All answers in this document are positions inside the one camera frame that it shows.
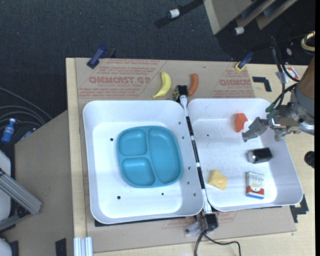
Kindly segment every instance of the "blue clamp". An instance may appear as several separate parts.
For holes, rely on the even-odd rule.
[[[238,72],[241,72],[241,71],[245,68],[246,64],[251,61],[253,55],[254,55],[254,53],[253,53],[252,51],[250,51],[250,52],[244,57],[244,59],[243,59],[242,61],[239,61],[239,62],[235,65],[234,69],[235,69],[236,71],[238,71]]]
[[[98,50],[96,51],[92,59],[90,59],[90,61],[87,63],[87,65],[90,68],[94,69],[99,64],[99,59],[105,57],[106,54],[107,54],[107,46],[106,45],[99,46]]]

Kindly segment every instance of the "blue plate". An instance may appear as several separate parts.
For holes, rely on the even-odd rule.
[[[140,126],[120,133],[116,151],[123,178],[138,188],[167,186],[180,179],[182,158],[174,134],[162,126]]]

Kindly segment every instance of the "yellow sponge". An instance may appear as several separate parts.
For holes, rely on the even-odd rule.
[[[217,169],[211,172],[209,178],[209,185],[215,186],[218,189],[225,190],[227,187],[228,179]]]

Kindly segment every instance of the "yellow banana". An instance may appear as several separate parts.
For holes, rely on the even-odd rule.
[[[160,90],[152,96],[153,99],[166,96],[171,88],[171,77],[167,72],[161,72],[161,80],[162,86]]]

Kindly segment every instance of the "orange object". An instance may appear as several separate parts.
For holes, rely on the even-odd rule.
[[[191,86],[189,89],[188,96],[192,96],[196,92],[196,90],[198,88],[198,84],[199,84],[198,74],[193,73],[191,76]]]
[[[234,125],[237,133],[244,129],[246,121],[248,121],[248,119],[244,113],[238,113],[235,115]]]

